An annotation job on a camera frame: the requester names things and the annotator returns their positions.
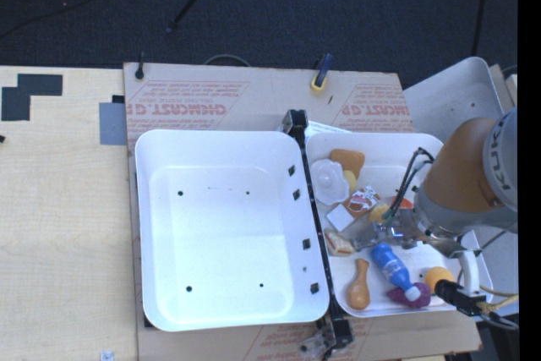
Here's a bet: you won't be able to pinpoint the blue plastic bottle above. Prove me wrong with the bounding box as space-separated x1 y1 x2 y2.
370 242 422 303

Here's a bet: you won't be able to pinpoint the yellow toy corn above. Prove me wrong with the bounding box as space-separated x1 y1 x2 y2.
369 202 392 224

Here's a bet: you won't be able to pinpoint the brown chicken drumstick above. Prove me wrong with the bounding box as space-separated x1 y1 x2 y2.
347 258 372 311

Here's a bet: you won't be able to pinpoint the orange ball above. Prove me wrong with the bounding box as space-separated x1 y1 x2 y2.
423 265 455 295

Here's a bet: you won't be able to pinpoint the orange-brown toast slice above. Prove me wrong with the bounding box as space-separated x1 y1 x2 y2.
329 148 366 179

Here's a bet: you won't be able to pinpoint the purple grapes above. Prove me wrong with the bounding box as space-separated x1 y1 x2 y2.
385 282 433 309

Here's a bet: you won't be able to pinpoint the yellow toy food piece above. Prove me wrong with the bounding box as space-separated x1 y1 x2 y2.
342 169 358 194

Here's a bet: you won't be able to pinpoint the white fried egg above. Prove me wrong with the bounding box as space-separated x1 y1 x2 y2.
310 158 352 206

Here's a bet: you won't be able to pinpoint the black cylinder on white bracket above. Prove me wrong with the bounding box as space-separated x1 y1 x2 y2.
434 249 488 317

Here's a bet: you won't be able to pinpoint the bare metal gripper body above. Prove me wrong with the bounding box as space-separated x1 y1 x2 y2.
373 208 429 250

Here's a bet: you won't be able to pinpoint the brown cardboard board red print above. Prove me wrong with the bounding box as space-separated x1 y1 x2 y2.
123 62 483 361

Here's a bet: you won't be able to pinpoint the white plastic tray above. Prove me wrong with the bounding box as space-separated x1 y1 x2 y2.
134 129 331 333
304 132 494 319

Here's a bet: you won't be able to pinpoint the tan sandwich slice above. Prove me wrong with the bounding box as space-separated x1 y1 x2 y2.
324 228 356 258

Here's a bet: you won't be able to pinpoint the black block with thin wires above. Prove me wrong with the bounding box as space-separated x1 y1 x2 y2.
324 317 355 353
281 109 309 136

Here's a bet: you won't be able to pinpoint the white and orange carton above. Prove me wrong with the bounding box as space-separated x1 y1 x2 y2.
325 184 382 233

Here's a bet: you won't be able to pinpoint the thin black rod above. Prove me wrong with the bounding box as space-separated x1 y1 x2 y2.
294 127 340 323

